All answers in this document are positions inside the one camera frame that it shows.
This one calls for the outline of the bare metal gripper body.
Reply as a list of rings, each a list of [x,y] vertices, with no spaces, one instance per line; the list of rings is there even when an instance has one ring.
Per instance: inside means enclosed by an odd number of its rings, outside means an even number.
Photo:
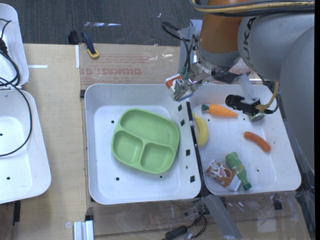
[[[199,86],[203,82],[212,80],[213,75],[221,72],[221,67],[209,62],[205,58],[198,58],[196,62],[192,63],[189,68],[185,83],[198,83]]]

